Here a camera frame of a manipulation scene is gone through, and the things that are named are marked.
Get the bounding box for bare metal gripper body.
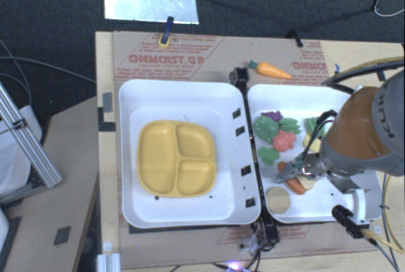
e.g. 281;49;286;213
297;153;335;182

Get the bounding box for beige bread piece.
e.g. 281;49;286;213
298;175;318;192

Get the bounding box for yellow divided plate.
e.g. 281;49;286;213
136;120;218;199

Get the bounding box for black cylinder on white bracket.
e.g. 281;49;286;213
331;188;371;239

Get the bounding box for yellow corn with green husk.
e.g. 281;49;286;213
302;116;327;153

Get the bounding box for brown cardboard board red print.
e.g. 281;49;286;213
112;30;385;268

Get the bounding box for orange carrot with green top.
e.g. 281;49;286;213
247;59;293;80

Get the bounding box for large green broccoli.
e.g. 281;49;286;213
252;115;280;145

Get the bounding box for white plastic tray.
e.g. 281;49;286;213
246;83;384;224
118;78;263;230

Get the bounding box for orange sausage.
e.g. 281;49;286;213
277;161;307;195

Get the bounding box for pink toy food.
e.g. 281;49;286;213
272;129;297;152

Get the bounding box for thin black rod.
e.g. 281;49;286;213
239;80;271;225

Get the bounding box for purple grapes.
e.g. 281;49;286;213
261;110;284;123

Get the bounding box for round tan biscuit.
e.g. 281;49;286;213
265;186;292;214

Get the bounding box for small green broccoli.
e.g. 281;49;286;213
257;146;282;166

